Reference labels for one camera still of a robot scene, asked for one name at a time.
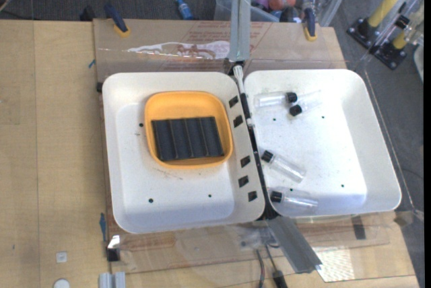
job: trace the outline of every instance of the black cap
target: black cap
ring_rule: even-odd
[[[270,162],[274,154],[272,154],[270,151],[264,151],[262,155],[262,160],[266,162]]]
[[[288,102],[296,102],[298,100],[298,96],[294,92],[286,93],[286,100]]]
[[[278,191],[272,191],[271,196],[269,198],[273,202],[280,203],[281,200],[283,199],[283,194],[281,192],[278,192]]]
[[[289,113],[290,113],[293,117],[298,116],[300,113],[302,113],[302,108],[301,108],[301,106],[299,106],[299,105],[292,106],[292,107],[289,109]]]

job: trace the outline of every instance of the gray floor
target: gray floor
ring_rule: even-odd
[[[212,20],[215,0],[187,0],[197,18]],[[347,35],[346,30],[359,17],[370,15],[381,0],[343,0],[331,26],[335,28],[350,69],[366,81],[376,98],[380,125],[390,149],[401,185],[403,200],[399,211],[413,217],[400,220],[418,281],[425,287],[424,265],[424,85],[412,59],[413,47],[395,71],[371,58],[366,50]],[[34,17],[41,20],[77,21],[91,5],[96,16],[104,17],[103,6],[112,3],[123,17],[139,19],[179,19],[173,0],[33,0]],[[15,0],[7,11],[23,17],[31,11],[28,0]],[[15,18],[2,13],[1,17]]]

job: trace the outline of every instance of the clear plastic tube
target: clear plastic tube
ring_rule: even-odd
[[[311,93],[298,96],[298,101],[295,105],[289,108],[289,113],[295,117],[304,112],[309,112],[322,104],[322,93],[321,91],[315,91]]]
[[[289,189],[283,186],[269,188],[269,198],[273,203],[285,203],[295,209],[315,211],[319,201],[311,197],[310,193],[302,190]]]
[[[303,170],[284,156],[264,151],[261,159],[267,162],[271,169],[283,174],[294,182],[300,183],[305,177],[306,170]]]
[[[271,106],[287,106],[298,99],[294,92],[269,92],[255,96],[255,108],[267,108]]]

